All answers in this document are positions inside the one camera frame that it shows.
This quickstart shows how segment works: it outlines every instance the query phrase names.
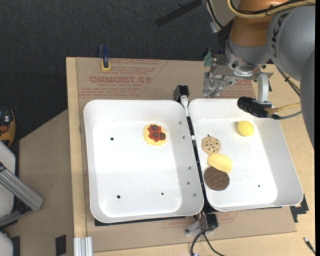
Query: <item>gray metal part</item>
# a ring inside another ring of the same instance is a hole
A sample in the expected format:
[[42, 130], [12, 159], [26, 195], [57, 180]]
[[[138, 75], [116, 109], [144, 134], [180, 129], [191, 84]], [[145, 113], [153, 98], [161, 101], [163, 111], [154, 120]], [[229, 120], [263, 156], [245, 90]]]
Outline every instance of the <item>gray metal part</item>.
[[256, 47], [244, 47], [235, 44], [229, 36], [228, 44], [232, 52], [243, 61], [251, 64], [264, 64], [270, 60], [270, 54], [266, 45]]
[[272, 19], [267, 47], [272, 62], [297, 81], [315, 49], [316, 6], [304, 5], [281, 11]]
[[315, 148], [315, 50], [308, 58], [301, 76], [300, 100], [304, 124]]

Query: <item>cardboard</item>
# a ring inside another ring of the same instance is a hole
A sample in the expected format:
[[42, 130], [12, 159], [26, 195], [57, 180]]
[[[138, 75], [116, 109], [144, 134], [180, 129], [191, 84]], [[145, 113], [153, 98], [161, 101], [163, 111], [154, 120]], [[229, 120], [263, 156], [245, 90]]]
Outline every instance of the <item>cardboard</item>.
[[[192, 99], [203, 98], [204, 73], [209, 70], [202, 61], [110, 59], [111, 70], [101, 69], [99, 58], [76, 58], [83, 185], [87, 235], [93, 238], [95, 252], [132, 249], [192, 242], [183, 227], [194, 218], [165, 219], [95, 225], [90, 211], [88, 163], [84, 133], [83, 109], [95, 99], [167, 100], [177, 85], [188, 85]], [[251, 81], [243, 80], [220, 93], [219, 98], [255, 97]], [[296, 231], [289, 207], [241, 210], [216, 213], [219, 227], [208, 235], [221, 240]]]

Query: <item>yellow cable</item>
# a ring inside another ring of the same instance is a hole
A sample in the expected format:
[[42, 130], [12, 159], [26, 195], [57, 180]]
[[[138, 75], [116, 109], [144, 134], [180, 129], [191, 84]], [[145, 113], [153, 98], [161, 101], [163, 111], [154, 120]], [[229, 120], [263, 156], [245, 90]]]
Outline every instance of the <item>yellow cable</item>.
[[298, 6], [315, 5], [316, 0], [305, 0], [305, 1], [300, 1], [300, 2], [292, 2], [292, 3], [288, 3], [286, 5], [275, 7], [274, 9], [267, 10], [266, 12], [258, 13], [258, 14], [244, 14], [244, 13], [238, 12], [236, 9], [234, 9], [232, 7], [231, 0], [227, 0], [227, 4], [228, 4], [228, 7], [231, 10], [231, 12], [233, 12], [236, 16], [241, 17], [241, 18], [246, 18], [246, 19], [254, 19], [254, 18], [261, 18], [264, 16], [269, 16], [269, 15], [281, 12], [283, 10], [287, 10], [287, 9], [298, 7]]
[[300, 102], [295, 103], [295, 104], [290, 104], [290, 105], [286, 105], [286, 106], [281, 106], [281, 107], [265, 107], [264, 111], [267, 111], [269, 114], [274, 114], [276, 112], [279, 112], [281, 110], [286, 110], [286, 109], [290, 109], [290, 108], [294, 108], [294, 107], [298, 107], [300, 106]]

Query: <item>yellow potato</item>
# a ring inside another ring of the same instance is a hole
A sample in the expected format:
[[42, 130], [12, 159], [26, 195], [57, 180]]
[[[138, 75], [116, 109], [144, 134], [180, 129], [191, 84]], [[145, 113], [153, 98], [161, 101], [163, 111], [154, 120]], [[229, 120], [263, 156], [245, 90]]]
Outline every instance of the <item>yellow potato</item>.
[[255, 132], [255, 128], [249, 121], [239, 121], [238, 131], [242, 136], [252, 136]]
[[218, 169], [219, 171], [230, 173], [232, 170], [232, 161], [228, 156], [224, 154], [210, 154], [207, 161], [208, 165]]

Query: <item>dark brown round object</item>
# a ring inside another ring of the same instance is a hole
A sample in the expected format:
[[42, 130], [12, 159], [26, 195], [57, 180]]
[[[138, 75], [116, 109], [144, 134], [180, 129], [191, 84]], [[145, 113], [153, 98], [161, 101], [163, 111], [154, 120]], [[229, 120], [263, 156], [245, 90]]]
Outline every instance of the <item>dark brown round object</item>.
[[228, 187], [230, 179], [226, 172], [220, 171], [214, 167], [205, 170], [204, 180], [207, 186], [212, 190], [224, 190]]
[[160, 132], [160, 140], [165, 140], [166, 139], [166, 134], [164, 132]]
[[157, 131], [157, 130], [158, 130], [158, 126], [155, 125], [155, 124], [153, 124], [153, 125], [151, 126], [151, 130], [152, 130], [152, 131]]

